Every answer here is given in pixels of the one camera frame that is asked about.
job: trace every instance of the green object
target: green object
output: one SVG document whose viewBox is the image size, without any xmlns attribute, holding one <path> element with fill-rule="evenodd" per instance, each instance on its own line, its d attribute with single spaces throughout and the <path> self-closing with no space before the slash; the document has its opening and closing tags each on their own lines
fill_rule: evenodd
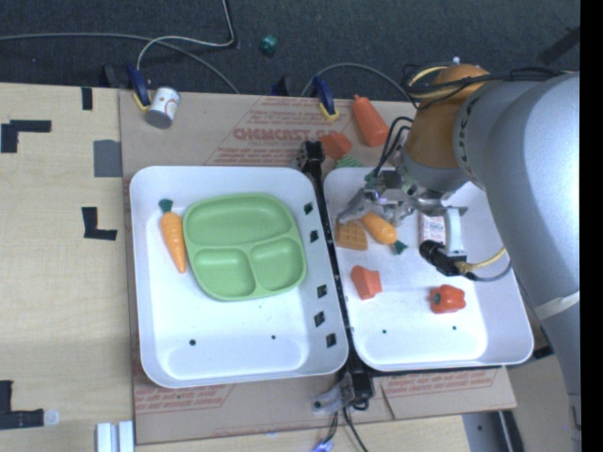
<svg viewBox="0 0 603 452">
<path fill-rule="evenodd" d="M 269 57 L 272 57 L 276 52 L 276 44 L 278 40 L 273 35 L 267 35 L 260 42 L 260 50 Z"/>
<path fill-rule="evenodd" d="M 305 277 L 302 238 L 290 211 L 268 194 L 234 194 L 192 204 L 184 216 L 197 283 L 225 301 L 283 293 Z"/>
<path fill-rule="evenodd" d="M 351 155 L 344 155 L 335 162 L 335 168 L 363 168 L 365 165 Z"/>
<path fill-rule="evenodd" d="M 406 246 L 401 241 L 396 241 L 393 244 L 393 247 L 394 247 L 394 251 L 396 252 L 396 254 L 402 254 L 402 252 L 408 248 L 408 246 Z"/>
</svg>

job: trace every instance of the gray tape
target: gray tape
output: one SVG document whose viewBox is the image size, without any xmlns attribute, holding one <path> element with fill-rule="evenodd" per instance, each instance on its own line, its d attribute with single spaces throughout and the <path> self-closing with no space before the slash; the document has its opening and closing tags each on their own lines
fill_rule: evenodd
<svg viewBox="0 0 603 452">
<path fill-rule="evenodd" d="M 122 144 L 116 140 L 95 140 L 94 177 L 122 177 Z"/>
</svg>

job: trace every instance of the carrot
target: carrot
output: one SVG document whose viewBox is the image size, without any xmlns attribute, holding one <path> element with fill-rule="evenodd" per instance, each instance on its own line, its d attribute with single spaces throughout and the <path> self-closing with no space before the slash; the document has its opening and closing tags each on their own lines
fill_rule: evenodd
<svg viewBox="0 0 603 452">
<path fill-rule="evenodd" d="M 178 271 L 184 273 L 187 270 L 187 249 L 185 247 L 182 218 L 171 210 L 172 205 L 173 202 L 170 200 L 159 202 L 159 207 L 163 211 L 159 224 L 171 259 L 176 264 Z"/>
<path fill-rule="evenodd" d="M 368 212 L 360 218 L 368 232 L 380 243 L 392 245 L 398 240 L 398 232 L 381 216 Z"/>
</svg>

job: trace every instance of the toy sink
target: toy sink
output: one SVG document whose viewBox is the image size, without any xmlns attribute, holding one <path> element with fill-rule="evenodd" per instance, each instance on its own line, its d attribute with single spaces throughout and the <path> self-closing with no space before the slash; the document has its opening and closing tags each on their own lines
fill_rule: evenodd
<svg viewBox="0 0 603 452">
<path fill-rule="evenodd" d="M 184 217 L 177 271 L 162 199 Z M 150 167 L 130 184 L 140 358 L 181 388 L 330 374 L 348 341 L 314 187 L 285 168 Z"/>
<path fill-rule="evenodd" d="M 215 299 L 255 299 L 297 286 L 306 272 L 295 219 L 268 194 L 235 194 L 192 204 L 184 236 L 197 282 Z"/>
</svg>

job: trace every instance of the toy can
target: toy can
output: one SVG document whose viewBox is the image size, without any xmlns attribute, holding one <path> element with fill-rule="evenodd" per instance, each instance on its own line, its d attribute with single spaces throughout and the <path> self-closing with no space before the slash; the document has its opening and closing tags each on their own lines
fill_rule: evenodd
<svg viewBox="0 0 603 452">
<path fill-rule="evenodd" d="M 180 105 L 180 94 L 171 87 L 160 87 L 153 96 L 153 101 L 146 114 L 146 121 L 152 126 L 167 129 Z"/>
</svg>

